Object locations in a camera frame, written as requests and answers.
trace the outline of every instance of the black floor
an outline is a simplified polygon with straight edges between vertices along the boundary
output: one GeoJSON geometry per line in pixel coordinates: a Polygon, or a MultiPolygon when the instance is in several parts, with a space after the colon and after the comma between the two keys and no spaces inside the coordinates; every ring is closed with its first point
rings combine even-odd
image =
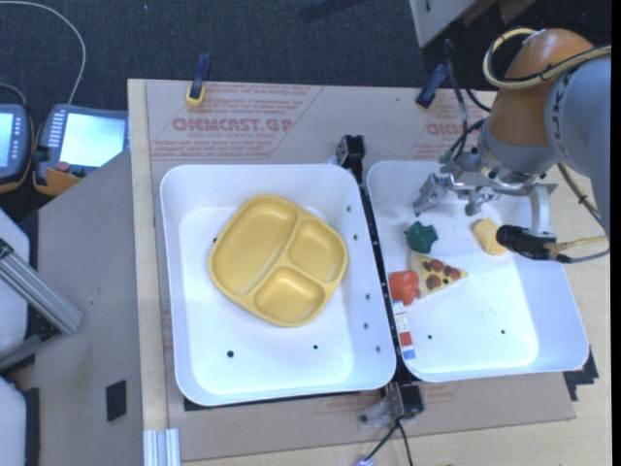
{"type": "MultiPolygon", "coordinates": [[[[214,81],[417,87],[450,38],[463,86],[488,88],[482,56],[514,24],[567,27],[596,45],[611,41],[611,0],[540,0],[509,24],[493,7],[469,27],[454,23],[425,50],[408,0],[19,1],[49,6],[75,24],[87,59],[74,103],[101,109],[126,109],[128,79],[191,78],[201,51],[212,56],[214,81]]],[[[81,59],[78,39],[58,17],[0,5],[0,83],[25,94],[35,125],[67,102],[81,59]]],[[[1,103],[16,101],[0,88],[1,103]]],[[[0,207],[17,221],[45,203],[30,186],[0,195],[0,207]]]]}

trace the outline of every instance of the toy pizza slice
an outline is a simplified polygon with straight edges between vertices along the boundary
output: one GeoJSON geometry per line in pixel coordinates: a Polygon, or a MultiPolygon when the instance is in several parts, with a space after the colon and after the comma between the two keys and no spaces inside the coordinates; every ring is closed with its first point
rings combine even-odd
{"type": "Polygon", "coordinates": [[[421,280],[420,298],[443,290],[468,275],[463,269],[450,266],[415,250],[409,252],[409,268],[416,272],[421,280]]]}

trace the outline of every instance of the device screen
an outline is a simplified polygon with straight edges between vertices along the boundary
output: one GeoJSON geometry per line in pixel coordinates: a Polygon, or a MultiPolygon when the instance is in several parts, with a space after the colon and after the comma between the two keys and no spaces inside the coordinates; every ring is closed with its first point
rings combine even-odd
{"type": "Polygon", "coordinates": [[[12,134],[13,114],[0,113],[0,167],[9,165],[12,134]]]}
{"type": "Polygon", "coordinates": [[[70,113],[60,160],[101,167],[123,150],[125,119],[70,113]]]}

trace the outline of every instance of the red and blue label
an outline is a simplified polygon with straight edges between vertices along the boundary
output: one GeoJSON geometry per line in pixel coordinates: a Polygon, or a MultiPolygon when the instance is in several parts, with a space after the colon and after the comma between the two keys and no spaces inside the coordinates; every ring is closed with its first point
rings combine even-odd
{"type": "Polygon", "coordinates": [[[409,333],[408,317],[406,316],[406,307],[401,300],[395,300],[392,303],[392,312],[395,315],[395,324],[397,333],[399,334],[399,345],[401,346],[401,354],[405,360],[414,359],[414,345],[409,333]]]}

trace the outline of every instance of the yellow plate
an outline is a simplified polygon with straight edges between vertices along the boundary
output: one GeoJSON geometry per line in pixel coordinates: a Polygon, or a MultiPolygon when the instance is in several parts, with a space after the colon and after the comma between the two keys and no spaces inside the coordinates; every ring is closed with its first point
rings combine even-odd
{"type": "Polygon", "coordinates": [[[246,201],[217,237],[213,282],[251,313],[300,326],[325,307],[343,278],[347,249],[322,219],[275,195],[246,201]]]}

